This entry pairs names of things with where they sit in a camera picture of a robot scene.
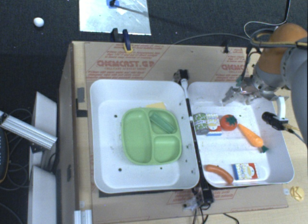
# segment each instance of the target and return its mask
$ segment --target dark carpet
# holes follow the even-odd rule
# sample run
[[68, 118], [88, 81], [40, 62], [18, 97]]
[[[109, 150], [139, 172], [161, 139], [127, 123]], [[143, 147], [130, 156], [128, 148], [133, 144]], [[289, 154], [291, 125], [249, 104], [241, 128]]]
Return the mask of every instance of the dark carpet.
[[[72, 40], [109, 41], [105, 33], [79, 31], [79, 0], [0, 0], [0, 110], [17, 108], [32, 111], [35, 92], [56, 101], [68, 44]], [[307, 29], [308, 0], [291, 0], [288, 21]], [[280, 23], [286, 0], [147, 0], [151, 36], [131, 36], [135, 43], [171, 44], [203, 33], [226, 32], [244, 35], [248, 21]], [[45, 20], [43, 29], [32, 20]], [[249, 32], [261, 28], [251, 25]], [[221, 45], [225, 36], [199, 38], [186, 44]], [[230, 38], [230, 46], [245, 47], [247, 42]], [[27, 142], [23, 141], [11, 156], [13, 163], [26, 165]], [[23, 173], [14, 172], [21, 183]], [[0, 186], [14, 188], [10, 182]], [[0, 189], [0, 203], [11, 208], [23, 223], [27, 220], [27, 189]], [[0, 206], [0, 224], [18, 223]]]

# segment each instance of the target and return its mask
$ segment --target red tomato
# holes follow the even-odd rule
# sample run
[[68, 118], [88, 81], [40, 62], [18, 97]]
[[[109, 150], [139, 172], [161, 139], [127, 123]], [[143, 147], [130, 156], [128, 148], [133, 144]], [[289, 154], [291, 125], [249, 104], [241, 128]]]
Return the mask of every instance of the red tomato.
[[237, 120], [233, 115], [224, 115], [220, 119], [220, 126], [226, 131], [233, 131], [237, 127]]

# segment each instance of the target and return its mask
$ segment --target plastic tray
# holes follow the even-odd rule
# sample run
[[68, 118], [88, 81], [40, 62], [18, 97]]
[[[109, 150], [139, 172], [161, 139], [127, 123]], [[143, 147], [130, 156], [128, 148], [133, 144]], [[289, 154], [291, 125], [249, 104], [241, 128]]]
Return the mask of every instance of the plastic tray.
[[231, 102], [223, 106], [221, 100], [231, 86], [234, 85], [221, 82], [192, 83], [188, 88], [192, 113], [215, 113], [219, 116], [232, 114], [238, 123], [259, 135], [269, 150], [261, 153], [259, 148], [252, 147], [239, 129], [223, 131], [221, 136], [198, 135], [197, 141], [203, 165], [218, 165], [234, 176], [232, 164], [255, 163], [259, 175], [258, 179], [237, 180], [233, 184], [227, 184], [220, 176], [204, 171], [206, 180], [219, 188], [281, 184], [291, 181], [294, 169], [282, 132], [273, 129], [261, 117], [266, 111], [275, 113], [272, 102], [259, 98], [251, 105]]
[[[161, 119], [158, 125], [151, 122], [153, 115]], [[170, 130], [164, 130], [165, 122]], [[179, 159], [182, 153], [176, 118], [171, 112], [158, 108], [134, 108], [127, 111], [122, 118], [122, 142], [127, 158], [139, 165], [171, 163]]]
[[[125, 155], [121, 119], [132, 108], [163, 102], [178, 121], [182, 153], [165, 165], [137, 165]], [[106, 193], [190, 189], [199, 171], [185, 95], [170, 81], [102, 79], [90, 88], [94, 181]]]

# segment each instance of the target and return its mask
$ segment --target hot dog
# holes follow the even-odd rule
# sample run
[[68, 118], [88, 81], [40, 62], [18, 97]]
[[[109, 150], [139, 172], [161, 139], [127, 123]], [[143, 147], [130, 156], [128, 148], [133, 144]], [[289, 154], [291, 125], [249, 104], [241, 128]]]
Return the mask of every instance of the hot dog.
[[214, 166], [214, 165], [206, 165], [204, 166], [204, 170], [208, 172], [213, 172], [222, 177], [227, 183], [232, 184], [233, 177], [224, 169]]

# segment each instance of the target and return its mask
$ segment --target ping pong ball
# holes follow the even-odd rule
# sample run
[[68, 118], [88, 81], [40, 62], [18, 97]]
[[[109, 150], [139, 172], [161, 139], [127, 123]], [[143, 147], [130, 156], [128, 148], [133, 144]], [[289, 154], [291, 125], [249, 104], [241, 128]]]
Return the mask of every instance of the ping pong ball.
[[43, 27], [44, 26], [44, 20], [42, 18], [39, 18], [39, 17], [34, 18], [33, 23], [36, 27]]

